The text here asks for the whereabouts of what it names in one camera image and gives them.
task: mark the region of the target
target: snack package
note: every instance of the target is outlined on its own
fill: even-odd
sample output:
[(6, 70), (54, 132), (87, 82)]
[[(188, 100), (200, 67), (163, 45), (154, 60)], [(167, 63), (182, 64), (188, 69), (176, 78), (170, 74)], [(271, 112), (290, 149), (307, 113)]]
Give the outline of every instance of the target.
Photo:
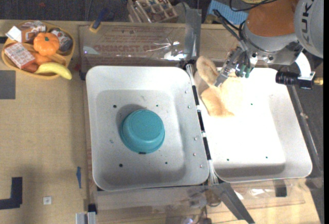
[(23, 46), (22, 43), (13, 43), (4, 50), (5, 55), (7, 55), (19, 69), (23, 69), (35, 62), (35, 57)]
[(6, 36), (18, 42), (30, 42), (39, 32), (46, 32), (46, 25), (41, 21), (28, 21), (19, 27), (13, 26)]

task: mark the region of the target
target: egg carton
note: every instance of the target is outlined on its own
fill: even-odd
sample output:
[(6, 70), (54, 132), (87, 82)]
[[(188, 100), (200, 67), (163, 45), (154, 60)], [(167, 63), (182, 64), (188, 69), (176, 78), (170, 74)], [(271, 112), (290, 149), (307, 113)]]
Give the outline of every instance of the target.
[(137, 0), (136, 7), (143, 22), (174, 23), (178, 18), (178, 13), (168, 0)]

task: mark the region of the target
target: beige toy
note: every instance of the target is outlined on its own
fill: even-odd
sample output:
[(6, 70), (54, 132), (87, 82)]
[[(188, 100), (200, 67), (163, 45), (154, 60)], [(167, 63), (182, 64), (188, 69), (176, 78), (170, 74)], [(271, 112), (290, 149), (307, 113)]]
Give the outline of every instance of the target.
[(200, 94), (208, 114), (214, 117), (232, 117), (239, 113), (243, 103), (243, 83), (234, 73), (220, 86), (213, 84), (218, 76), (215, 64), (207, 57), (196, 61), (199, 76), (208, 87)]

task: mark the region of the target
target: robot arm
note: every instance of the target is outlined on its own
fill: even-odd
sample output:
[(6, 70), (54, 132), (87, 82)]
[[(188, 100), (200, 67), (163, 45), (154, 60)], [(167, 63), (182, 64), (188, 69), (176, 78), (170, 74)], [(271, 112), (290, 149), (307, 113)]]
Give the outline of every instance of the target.
[[(300, 74), (279, 72), (277, 82), (311, 89), (315, 73), (302, 50), (323, 58), (324, 0), (243, 1), (255, 5), (239, 30), (239, 47), (224, 63), (215, 85), (220, 86), (233, 70), (238, 77), (249, 77), (257, 61), (262, 60), (279, 65), (295, 62)], [(214, 13), (221, 18), (218, 11)]]

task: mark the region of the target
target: orange basket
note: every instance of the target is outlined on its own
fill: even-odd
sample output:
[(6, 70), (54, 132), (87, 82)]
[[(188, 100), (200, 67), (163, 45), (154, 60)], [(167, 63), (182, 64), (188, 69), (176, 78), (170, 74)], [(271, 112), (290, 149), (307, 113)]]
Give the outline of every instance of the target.
[[(19, 23), (17, 26), (19, 27), (20, 25), (24, 24), (25, 22), (29, 22), (29, 21), (23, 21), (23, 22)], [(55, 25), (49, 24), (47, 22), (42, 22), (42, 23), (46, 25), (46, 32), (51, 32), (55, 28), (59, 28), (61, 31), (63, 31), (65, 34), (67, 34), (72, 39), (72, 46), (71, 46), (71, 48), (68, 51), (66, 51), (66, 52), (59, 52), (59, 53), (56, 53), (56, 54), (54, 54), (52, 56), (48, 56), (54, 62), (60, 63), (60, 64), (64, 65), (65, 67), (68, 67), (68, 65), (69, 65), (69, 63), (71, 61), (71, 58), (73, 56), (75, 46), (76, 46), (75, 39), (73, 38), (73, 36), (68, 31), (66, 31), (65, 29), (62, 29), (59, 26), (55, 26)], [(4, 48), (8, 47), (11, 43), (16, 43), (16, 42), (17, 41), (15, 41), (15, 40), (12, 40), (10, 38), (7, 38), (7, 40), (6, 40), (5, 44), (4, 44)], [(24, 44), (24, 47), (27, 50), (32, 51), (32, 52), (36, 52), (34, 50), (32, 44), (30, 44), (30, 43), (23, 43), (23, 44)], [(33, 77), (36, 77), (36, 78), (39, 78), (39, 79), (44, 79), (44, 80), (51, 80), (51, 79), (55, 79), (55, 78), (58, 78), (59, 77), (59, 74), (56, 74), (56, 73), (40, 73), (40, 74), (35, 74), (35, 73), (31, 73), (31, 72), (28, 72), (28, 71), (19, 69), (12, 62), (12, 60), (7, 55), (5, 55), (4, 49), (1, 51), (1, 57), (2, 57), (2, 59), (4, 61), (4, 63), (9, 68), (14, 69), (14, 70), (19, 71), (19, 72), (22, 72), (22, 73), (25, 73), (25, 74), (27, 74), (29, 76), (33, 76)]]

